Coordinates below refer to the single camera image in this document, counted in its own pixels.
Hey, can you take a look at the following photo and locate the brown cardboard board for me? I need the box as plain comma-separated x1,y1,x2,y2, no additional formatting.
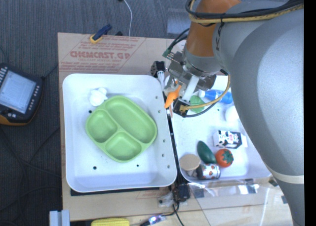
57,32,284,222

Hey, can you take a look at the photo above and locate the green toy leaf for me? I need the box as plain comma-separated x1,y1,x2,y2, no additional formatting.
189,95,206,114

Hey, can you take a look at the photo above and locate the white cow print carton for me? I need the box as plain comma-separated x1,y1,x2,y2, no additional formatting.
212,130,248,150

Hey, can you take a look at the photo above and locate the yellow corn cob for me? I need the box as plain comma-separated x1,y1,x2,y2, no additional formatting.
90,218,130,226

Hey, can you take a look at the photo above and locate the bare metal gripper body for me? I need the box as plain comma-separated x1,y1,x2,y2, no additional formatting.
167,51,218,92

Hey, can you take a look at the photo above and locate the dark green avocado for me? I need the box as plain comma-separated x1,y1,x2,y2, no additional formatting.
196,140,218,165

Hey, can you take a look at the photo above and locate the black block with wires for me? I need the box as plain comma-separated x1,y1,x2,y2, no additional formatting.
151,60,166,76
172,182,191,203

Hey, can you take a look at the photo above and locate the white plastic tray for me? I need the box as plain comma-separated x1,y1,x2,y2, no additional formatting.
169,74,273,184
62,73,178,193

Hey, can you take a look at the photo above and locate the clear bottle with blue label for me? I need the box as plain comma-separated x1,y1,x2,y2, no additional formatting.
198,89,234,105

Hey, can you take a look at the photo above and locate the tan round disc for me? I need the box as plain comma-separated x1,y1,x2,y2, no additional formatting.
179,153,201,172

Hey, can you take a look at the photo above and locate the orange tomato with green top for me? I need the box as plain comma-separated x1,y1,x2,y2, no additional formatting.
215,148,235,168

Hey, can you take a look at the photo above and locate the orange carrot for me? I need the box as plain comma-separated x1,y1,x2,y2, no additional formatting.
164,85,182,109

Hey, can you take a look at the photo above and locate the small can with tomato print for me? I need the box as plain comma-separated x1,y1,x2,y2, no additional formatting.
196,163,221,181

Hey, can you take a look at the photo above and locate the green divided plate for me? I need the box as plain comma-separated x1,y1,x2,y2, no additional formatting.
84,95,158,164

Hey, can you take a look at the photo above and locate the white lumpy toy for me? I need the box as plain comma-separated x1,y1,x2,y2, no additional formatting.
89,87,109,107

